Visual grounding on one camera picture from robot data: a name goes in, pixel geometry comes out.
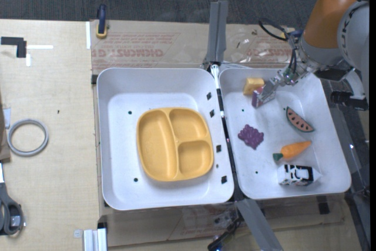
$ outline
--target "yellow bowl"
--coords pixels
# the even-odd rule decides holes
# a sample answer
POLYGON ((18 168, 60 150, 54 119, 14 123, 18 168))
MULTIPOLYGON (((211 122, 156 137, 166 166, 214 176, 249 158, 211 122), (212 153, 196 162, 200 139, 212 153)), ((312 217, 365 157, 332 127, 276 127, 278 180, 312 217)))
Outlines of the yellow bowl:
POLYGON ((159 181, 205 175, 214 161, 207 124, 188 108, 145 112, 137 122, 137 149, 146 174, 159 181))

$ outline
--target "toy carrot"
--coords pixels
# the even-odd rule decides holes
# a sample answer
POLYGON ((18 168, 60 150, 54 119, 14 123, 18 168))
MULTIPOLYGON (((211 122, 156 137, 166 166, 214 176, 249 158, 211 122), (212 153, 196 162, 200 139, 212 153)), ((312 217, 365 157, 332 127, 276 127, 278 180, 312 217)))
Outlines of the toy carrot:
POLYGON ((299 155, 302 151, 307 149, 311 145, 311 141, 302 141, 302 142, 296 142, 292 143, 290 145, 285 145, 281 148, 280 153, 273 153, 273 159, 275 161, 280 160, 281 158, 289 159, 292 157, 295 157, 299 155))

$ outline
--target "gray ring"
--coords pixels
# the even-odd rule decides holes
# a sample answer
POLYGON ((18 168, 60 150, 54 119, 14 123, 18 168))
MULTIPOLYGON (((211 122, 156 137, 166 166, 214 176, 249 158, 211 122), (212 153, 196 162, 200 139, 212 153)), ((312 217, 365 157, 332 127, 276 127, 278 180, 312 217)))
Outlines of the gray ring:
POLYGON ((46 147, 47 142, 48 142, 48 131, 47 131, 47 128, 46 128, 46 126, 42 122, 40 122, 40 121, 38 121, 36 119, 31 119, 31 118, 21 119, 21 120, 15 122, 9 128, 9 132, 8 132, 8 144, 9 144, 9 147, 11 148, 11 150, 13 151, 13 153, 15 153, 15 154, 17 154, 19 156, 29 157, 29 156, 36 155, 37 153, 41 152, 46 147), (32 150, 30 152, 24 152, 24 151, 19 150, 19 149, 17 149, 17 148, 14 147, 14 145, 12 144, 12 135, 13 135, 14 131, 16 129, 18 129, 20 126, 22 126, 22 125, 28 125, 28 124, 32 124, 32 125, 36 125, 36 126, 40 127, 43 130, 44 134, 45 134, 45 140, 35 150, 32 150))

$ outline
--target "toy watermelon slice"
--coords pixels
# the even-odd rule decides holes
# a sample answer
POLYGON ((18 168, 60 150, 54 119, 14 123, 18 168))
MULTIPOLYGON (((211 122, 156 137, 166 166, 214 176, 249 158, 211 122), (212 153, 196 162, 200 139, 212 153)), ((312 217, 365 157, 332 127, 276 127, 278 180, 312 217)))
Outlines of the toy watermelon slice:
POLYGON ((305 133, 314 131, 314 128, 290 107, 286 108, 286 117, 288 121, 299 131, 305 133))

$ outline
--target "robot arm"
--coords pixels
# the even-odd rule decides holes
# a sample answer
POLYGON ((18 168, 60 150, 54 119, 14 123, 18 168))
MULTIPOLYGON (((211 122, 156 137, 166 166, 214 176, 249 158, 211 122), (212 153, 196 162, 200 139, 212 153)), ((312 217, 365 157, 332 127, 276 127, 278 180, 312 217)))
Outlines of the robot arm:
POLYGON ((308 73, 336 81, 347 76, 349 84, 355 85, 349 97, 369 103, 369 20, 368 1, 317 0, 300 38, 292 41, 289 37, 295 58, 292 56, 290 64, 266 82, 258 96, 261 103, 270 99, 279 86, 294 86, 308 73), (348 64, 346 71, 338 68, 344 61, 348 64), (362 82, 354 80, 354 68, 361 71, 362 82))

